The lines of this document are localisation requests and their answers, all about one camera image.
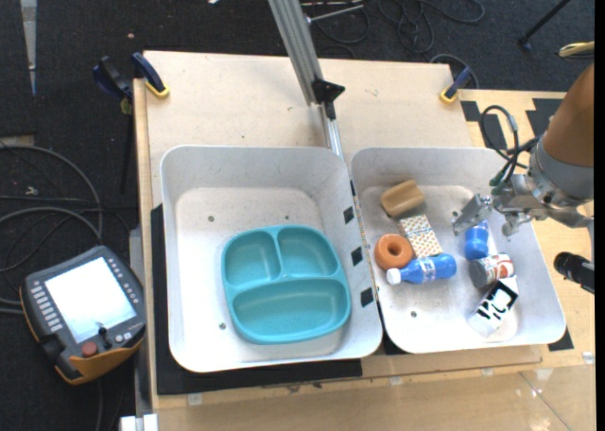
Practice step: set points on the tan toy bread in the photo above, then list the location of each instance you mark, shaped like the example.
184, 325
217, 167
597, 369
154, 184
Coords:
402, 198

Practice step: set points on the orange doughnut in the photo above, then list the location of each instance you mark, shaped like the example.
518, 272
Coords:
384, 256

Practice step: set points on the blue bottle with white cap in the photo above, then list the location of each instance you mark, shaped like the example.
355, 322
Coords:
427, 270

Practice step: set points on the white orange patterned carton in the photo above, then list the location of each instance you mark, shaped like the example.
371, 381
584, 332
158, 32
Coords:
423, 237

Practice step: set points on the grey can with red label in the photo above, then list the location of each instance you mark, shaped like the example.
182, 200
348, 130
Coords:
491, 269

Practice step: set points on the white plastic tray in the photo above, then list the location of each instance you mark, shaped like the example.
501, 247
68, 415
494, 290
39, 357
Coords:
435, 315
198, 249

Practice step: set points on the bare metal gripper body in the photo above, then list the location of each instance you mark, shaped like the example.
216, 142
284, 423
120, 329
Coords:
529, 202

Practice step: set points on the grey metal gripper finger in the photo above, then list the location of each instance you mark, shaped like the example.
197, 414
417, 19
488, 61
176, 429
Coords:
513, 226
470, 216

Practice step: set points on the black and white carton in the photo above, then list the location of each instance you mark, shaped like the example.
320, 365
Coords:
494, 308

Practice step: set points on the blue divided plate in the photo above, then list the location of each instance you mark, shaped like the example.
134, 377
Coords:
288, 306

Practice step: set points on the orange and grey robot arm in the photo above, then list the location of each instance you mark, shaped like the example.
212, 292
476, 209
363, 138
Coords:
572, 126

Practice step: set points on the pale wood board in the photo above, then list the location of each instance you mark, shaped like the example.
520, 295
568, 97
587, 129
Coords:
227, 103

